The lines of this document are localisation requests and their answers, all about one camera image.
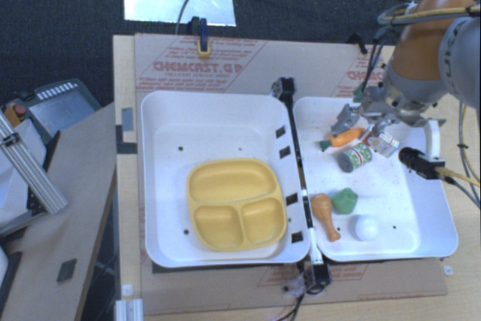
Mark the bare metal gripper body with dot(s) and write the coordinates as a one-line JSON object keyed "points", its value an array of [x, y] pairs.
{"points": [[391, 107]]}

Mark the white plastic tray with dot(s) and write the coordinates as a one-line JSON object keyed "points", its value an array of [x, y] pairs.
{"points": [[210, 131], [394, 199]]}

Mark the small can green print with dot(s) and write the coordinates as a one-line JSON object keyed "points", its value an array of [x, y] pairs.
{"points": [[357, 157]]}

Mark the white ball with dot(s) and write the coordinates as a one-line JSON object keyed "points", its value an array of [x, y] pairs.
{"points": [[367, 228]]}

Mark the thin black and white rod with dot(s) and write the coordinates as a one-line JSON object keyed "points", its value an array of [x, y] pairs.
{"points": [[298, 161]]}

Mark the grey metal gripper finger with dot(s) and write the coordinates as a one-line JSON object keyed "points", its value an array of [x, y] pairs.
{"points": [[379, 126], [346, 119]]}

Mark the yellow divided plate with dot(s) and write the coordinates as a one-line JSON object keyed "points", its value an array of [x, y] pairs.
{"points": [[235, 205]]}

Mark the brown chicken drumstick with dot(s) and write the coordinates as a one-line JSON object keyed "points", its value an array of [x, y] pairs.
{"points": [[324, 212]]}

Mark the brown cardboard board red print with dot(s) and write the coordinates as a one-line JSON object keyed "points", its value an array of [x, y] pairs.
{"points": [[233, 67]]}

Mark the green pepper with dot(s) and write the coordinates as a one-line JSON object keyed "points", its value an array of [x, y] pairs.
{"points": [[343, 201]]}

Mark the black cylinder on white bracket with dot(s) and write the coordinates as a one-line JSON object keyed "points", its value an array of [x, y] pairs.
{"points": [[422, 158]]}

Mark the orange carrot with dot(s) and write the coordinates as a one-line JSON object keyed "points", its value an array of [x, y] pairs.
{"points": [[343, 138]]}

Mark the small white carton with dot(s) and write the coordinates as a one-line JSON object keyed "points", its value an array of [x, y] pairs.
{"points": [[384, 143]]}

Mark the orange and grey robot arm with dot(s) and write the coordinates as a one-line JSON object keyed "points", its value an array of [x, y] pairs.
{"points": [[432, 49]]}

